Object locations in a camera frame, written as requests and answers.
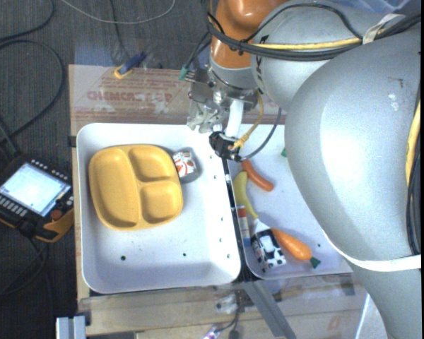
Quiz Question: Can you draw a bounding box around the orange carrot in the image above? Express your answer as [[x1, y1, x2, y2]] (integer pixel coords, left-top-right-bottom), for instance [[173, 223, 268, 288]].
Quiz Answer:
[[270, 227, 322, 270]]

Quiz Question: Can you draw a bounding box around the red and white can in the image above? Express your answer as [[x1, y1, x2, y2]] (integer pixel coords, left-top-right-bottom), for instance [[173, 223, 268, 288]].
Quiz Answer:
[[171, 149, 199, 179]]

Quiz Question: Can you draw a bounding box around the red and white packet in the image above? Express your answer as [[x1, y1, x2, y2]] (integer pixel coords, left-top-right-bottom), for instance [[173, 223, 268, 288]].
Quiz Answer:
[[235, 204, 251, 247]]

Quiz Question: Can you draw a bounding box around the black cylinder on white bracket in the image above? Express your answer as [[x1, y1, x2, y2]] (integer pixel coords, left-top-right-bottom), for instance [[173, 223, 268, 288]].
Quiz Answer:
[[208, 98, 252, 162]]

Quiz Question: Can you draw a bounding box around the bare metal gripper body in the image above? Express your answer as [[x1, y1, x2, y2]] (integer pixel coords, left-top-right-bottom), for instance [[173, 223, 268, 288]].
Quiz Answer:
[[189, 67, 259, 114]]

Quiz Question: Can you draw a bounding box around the yellow banana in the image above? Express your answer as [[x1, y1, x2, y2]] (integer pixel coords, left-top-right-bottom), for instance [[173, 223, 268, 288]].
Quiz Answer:
[[232, 170, 259, 220]]

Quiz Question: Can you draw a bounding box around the white plastic tray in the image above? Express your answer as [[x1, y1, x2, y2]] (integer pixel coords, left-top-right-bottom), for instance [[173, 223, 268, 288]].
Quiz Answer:
[[225, 122, 354, 281], [76, 122, 242, 295]]

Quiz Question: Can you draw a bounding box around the orange sausage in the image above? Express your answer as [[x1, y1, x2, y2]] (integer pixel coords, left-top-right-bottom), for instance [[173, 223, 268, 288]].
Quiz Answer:
[[240, 158, 275, 193]]

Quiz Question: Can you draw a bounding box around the brown cardboard board red print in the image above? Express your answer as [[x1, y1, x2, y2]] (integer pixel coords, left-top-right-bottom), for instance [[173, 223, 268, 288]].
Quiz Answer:
[[67, 64, 357, 336]]

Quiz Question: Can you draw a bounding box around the yellow divided plate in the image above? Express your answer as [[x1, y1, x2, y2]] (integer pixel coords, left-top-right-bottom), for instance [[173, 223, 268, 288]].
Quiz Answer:
[[88, 143, 184, 231]]

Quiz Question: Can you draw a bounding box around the black and white milk carton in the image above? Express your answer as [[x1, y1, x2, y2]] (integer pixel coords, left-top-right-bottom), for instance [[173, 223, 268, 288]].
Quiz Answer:
[[249, 218, 288, 273]]

